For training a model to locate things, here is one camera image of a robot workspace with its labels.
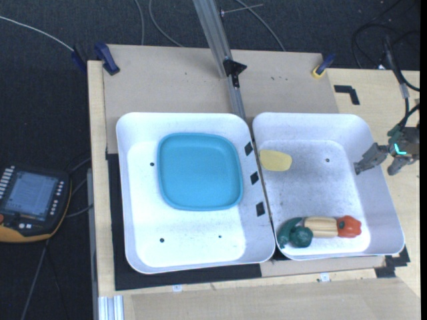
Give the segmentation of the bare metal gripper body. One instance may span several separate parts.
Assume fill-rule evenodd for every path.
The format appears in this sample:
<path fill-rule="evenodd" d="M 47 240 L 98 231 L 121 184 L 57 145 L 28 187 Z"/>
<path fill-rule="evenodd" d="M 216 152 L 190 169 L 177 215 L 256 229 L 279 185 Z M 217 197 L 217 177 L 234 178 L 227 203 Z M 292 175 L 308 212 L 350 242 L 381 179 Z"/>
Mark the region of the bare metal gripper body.
<path fill-rule="evenodd" d="M 393 157 L 420 156 L 420 130 L 417 127 L 394 127 L 388 132 L 389 153 Z"/>

